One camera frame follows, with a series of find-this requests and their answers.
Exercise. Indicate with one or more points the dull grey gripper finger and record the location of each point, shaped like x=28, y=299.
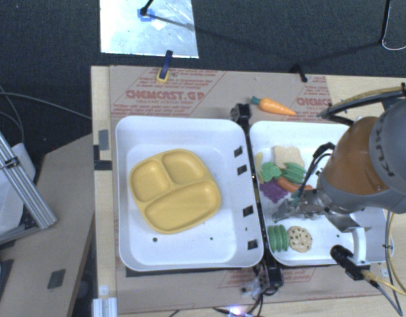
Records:
x=282, y=212
x=305, y=214

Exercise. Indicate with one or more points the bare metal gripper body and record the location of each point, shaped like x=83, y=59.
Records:
x=313, y=200

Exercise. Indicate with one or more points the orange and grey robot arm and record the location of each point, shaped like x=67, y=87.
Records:
x=354, y=163

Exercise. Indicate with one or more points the purple grapes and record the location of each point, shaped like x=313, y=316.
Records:
x=273, y=191

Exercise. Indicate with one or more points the chocolate chip biscuit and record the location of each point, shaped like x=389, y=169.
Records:
x=300, y=239

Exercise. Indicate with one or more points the green pea pods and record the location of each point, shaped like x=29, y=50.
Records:
x=278, y=238
x=294, y=173

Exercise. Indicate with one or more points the orange sausage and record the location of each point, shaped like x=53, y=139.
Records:
x=286, y=185

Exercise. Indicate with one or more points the thin black rod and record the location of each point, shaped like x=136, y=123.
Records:
x=255, y=183

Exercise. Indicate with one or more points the green broccoli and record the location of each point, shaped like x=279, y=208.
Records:
x=270, y=171

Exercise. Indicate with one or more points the yellow banana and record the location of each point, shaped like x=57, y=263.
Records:
x=258, y=167

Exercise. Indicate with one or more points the beige bread slice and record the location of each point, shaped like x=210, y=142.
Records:
x=286, y=155

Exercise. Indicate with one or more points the white plastic tray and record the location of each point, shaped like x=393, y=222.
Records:
x=321, y=137
x=229, y=243

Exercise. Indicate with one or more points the orange carrot with green top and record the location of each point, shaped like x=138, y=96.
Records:
x=275, y=106

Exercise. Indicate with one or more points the yellow divided plate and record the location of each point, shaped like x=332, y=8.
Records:
x=174, y=190

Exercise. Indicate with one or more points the brown cardboard board red print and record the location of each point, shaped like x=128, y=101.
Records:
x=196, y=88

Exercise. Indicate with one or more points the black cylinder on white bracket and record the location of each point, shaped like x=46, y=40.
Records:
x=349, y=261

